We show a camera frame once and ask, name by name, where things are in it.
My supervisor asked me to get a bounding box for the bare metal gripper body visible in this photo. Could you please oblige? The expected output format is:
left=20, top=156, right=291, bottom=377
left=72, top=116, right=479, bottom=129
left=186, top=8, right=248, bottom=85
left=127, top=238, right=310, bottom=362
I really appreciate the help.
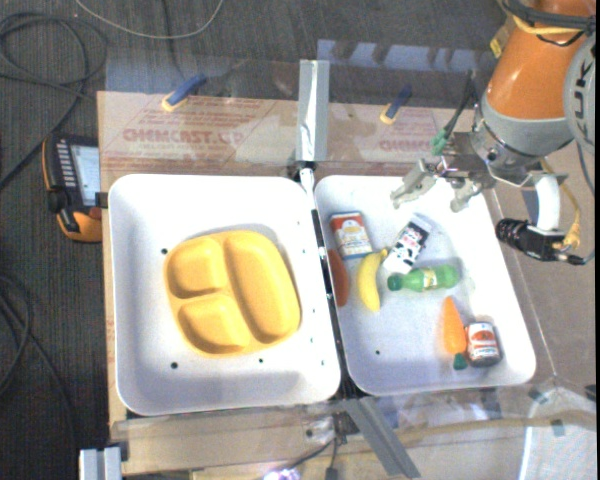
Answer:
left=433, top=131, right=542, bottom=190

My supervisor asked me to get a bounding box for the black and white milk carton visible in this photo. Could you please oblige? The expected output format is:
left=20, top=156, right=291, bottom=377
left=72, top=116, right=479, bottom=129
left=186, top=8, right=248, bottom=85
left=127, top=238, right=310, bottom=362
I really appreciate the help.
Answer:
left=382, top=216, right=433, bottom=275

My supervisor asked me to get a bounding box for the red and white carton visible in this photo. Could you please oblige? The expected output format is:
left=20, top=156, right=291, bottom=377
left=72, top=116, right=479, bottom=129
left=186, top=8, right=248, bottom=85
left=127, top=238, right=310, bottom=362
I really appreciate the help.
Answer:
left=328, top=210, right=374, bottom=261

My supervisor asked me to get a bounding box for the green plastic bottle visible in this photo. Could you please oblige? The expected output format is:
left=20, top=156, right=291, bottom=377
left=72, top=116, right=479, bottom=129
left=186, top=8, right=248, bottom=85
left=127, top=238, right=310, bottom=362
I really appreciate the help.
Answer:
left=386, top=264, right=462, bottom=294

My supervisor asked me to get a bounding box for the yellow banana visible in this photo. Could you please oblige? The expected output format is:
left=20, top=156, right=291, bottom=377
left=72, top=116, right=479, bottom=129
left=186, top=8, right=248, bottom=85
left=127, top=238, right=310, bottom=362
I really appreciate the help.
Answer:
left=355, top=248, right=390, bottom=313

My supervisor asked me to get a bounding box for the red sausage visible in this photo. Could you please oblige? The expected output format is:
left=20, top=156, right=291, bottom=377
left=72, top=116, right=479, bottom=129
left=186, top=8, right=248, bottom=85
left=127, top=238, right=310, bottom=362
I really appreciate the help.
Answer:
left=327, top=248, right=350, bottom=309

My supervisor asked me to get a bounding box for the orange carrot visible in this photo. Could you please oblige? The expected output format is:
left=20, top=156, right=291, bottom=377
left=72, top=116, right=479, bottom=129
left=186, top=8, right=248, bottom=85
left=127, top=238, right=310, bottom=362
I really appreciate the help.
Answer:
left=440, top=295, right=469, bottom=371

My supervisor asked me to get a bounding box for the small red and white can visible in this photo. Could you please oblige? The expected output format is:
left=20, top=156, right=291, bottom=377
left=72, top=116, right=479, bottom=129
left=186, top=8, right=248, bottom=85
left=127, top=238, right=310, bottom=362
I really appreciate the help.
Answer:
left=463, top=320, right=504, bottom=368

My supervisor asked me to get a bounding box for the white plastic tray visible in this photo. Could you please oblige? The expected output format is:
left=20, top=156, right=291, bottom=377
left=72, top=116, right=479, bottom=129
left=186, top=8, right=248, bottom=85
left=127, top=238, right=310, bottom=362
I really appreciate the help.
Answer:
left=313, top=174, right=538, bottom=398
left=107, top=173, right=342, bottom=417

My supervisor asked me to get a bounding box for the yellow divided plate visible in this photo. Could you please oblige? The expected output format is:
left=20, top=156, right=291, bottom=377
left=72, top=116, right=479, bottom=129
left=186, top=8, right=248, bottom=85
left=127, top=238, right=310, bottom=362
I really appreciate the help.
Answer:
left=163, top=229, right=303, bottom=357

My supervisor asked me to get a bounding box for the brown cardboard board, red print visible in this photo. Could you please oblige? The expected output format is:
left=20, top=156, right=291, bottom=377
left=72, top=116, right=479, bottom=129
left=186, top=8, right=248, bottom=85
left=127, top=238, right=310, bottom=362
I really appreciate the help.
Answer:
left=95, top=90, right=501, bottom=427

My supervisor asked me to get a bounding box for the black cylinder on white bracket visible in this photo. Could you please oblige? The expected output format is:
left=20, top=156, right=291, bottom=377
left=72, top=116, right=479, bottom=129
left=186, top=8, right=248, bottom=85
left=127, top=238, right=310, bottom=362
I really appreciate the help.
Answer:
left=495, top=173, right=567, bottom=263

